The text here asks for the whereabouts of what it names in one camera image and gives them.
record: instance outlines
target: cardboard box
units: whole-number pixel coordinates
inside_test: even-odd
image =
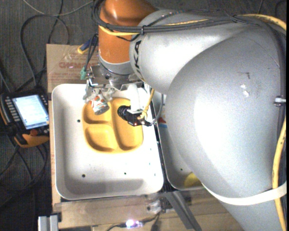
[[[48,96],[60,84],[85,84],[86,80],[80,79],[80,70],[86,64],[88,52],[80,54],[78,45],[47,44],[47,80]],[[98,63],[98,48],[89,61],[88,67]]]

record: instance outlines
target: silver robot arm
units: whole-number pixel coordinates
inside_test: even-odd
[[[140,26],[207,19],[173,14],[154,12]],[[279,27],[248,21],[140,35],[129,57],[137,76],[167,95],[171,139],[202,184],[245,231],[282,231],[279,197],[270,190],[285,119],[278,100],[286,98],[286,37]],[[264,192],[268,200],[255,200]]]

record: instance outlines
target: floor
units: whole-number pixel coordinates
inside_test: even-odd
[[[77,10],[91,0],[26,1],[39,12],[23,0],[0,0],[0,69],[7,84],[6,87],[0,78],[0,93],[32,89],[32,71],[37,75],[38,86],[46,90],[46,43],[80,45],[97,30],[91,19],[92,3]],[[168,9],[224,9],[231,15],[259,12],[287,20],[287,0],[147,1]],[[61,15],[62,21],[59,21],[40,12],[67,14]],[[49,155],[49,148],[49,143],[46,143],[39,148],[20,149],[0,176],[0,231],[37,230],[38,216],[51,214],[49,158],[43,168],[43,157]],[[14,146],[5,136],[0,117],[0,172],[13,153]],[[15,191],[26,186],[35,176],[37,180],[32,187]]]

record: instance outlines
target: metal bracket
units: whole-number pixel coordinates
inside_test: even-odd
[[[164,196],[170,202],[187,230],[202,231],[180,191],[165,192]]]
[[[38,217],[38,231],[59,231],[58,215]]]

